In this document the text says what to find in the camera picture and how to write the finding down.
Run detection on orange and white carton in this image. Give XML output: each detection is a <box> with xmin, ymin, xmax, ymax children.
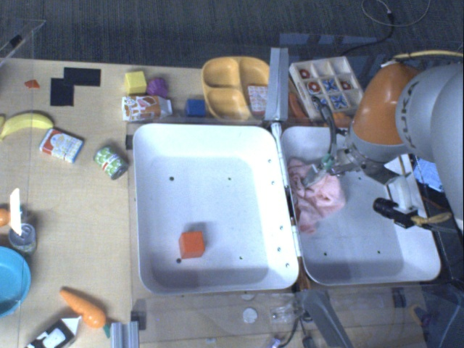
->
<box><xmin>120</xmin><ymin>95</ymin><xmax>173</xmax><ymax>123</ymax></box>

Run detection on blue cube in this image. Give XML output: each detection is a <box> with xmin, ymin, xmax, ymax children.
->
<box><xmin>185</xmin><ymin>99</ymin><xmax>207</xmax><ymax>118</ymax></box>

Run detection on black cylinder on white bracket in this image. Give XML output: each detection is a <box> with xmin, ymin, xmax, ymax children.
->
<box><xmin>373</xmin><ymin>175</ymin><xmax>421</xmax><ymax>228</ymax></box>

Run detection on blue bowl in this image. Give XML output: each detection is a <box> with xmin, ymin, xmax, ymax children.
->
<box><xmin>0</xmin><ymin>245</ymin><xmax>33</xmax><ymax>318</ymax></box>

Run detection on purple grapes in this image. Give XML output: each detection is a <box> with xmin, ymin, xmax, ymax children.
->
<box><xmin>146</xmin><ymin>78</ymin><xmax>170</xmax><ymax>99</ymax></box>

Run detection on orange carrot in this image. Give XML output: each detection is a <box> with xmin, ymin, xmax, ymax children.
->
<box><xmin>59</xmin><ymin>287</ymin><xmax>112</xmax><ymax>339</ymax></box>

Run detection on red white blue carton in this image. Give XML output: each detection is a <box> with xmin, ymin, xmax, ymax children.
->
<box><xmin>38</xmin><ymin>128</ymin><xmax>86</xmax><ymax>165</ymax></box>

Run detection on wooden noughts and crosses box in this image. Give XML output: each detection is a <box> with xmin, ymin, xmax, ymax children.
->
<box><xmin>288</xmin><ymin>56</ymin><xmax>365</xmax><ymax>121</ymax></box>

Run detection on white patterned packet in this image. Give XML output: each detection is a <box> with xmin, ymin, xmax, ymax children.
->
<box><xmin>246</xmin><ymin>84</ymin><xmax>270</xmax><ymax>117</ymax></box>

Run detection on yellow cube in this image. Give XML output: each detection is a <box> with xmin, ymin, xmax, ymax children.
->
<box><xmin>123</xmin><ymin>70</ymin><xmax>148</xmax><ymax>95</ymax></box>

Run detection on yellow banana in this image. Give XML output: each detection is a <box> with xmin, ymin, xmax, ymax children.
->
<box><xmin>0</xmin><ymin>111</ymin><xmax>56</xmax><ymax>141</ymax></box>

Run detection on pink cloth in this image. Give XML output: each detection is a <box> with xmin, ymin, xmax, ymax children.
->
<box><xmin>286</xmin><ymin>157</ymin><xmax>347</xmax><ymax>235</ymax></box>

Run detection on white plastic tray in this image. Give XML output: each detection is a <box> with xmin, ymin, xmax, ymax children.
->
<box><xmin>132</xmin><ymin>123</ymin><xmax>300</xmax><ymax>297</ymax></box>
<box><xmin>281</xmin><ymin>125</ymin><xmax>442</xmax><ymax>286</ymax></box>

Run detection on orange divided plate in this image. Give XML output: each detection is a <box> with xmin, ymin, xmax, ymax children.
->
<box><xmin>201</xmin><ymin>56</ymin><xmax>271</xmax><ymax>121</ymax></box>

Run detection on green can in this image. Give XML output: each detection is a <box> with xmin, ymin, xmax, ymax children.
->
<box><xmin>94</xmin><ymin>145</ymin><xmax>129</xmax><ymax>181</ymax></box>

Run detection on orange cube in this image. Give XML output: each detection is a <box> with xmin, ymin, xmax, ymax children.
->
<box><xmin>178</xmin><ymin>231</ymin><xmax>207</xmax><ymax>260</ymax></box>

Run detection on black and white carton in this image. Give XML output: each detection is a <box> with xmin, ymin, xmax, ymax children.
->
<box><xmin>24</xmin><ymin>315</ymin><xmax>83</xmax><ymax>348</ymax></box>

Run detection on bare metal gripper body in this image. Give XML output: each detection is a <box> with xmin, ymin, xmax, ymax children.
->
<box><xmin>318</xmin><ymin>146</ymin><xmax>360</xmax><ymax>176</ymax></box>

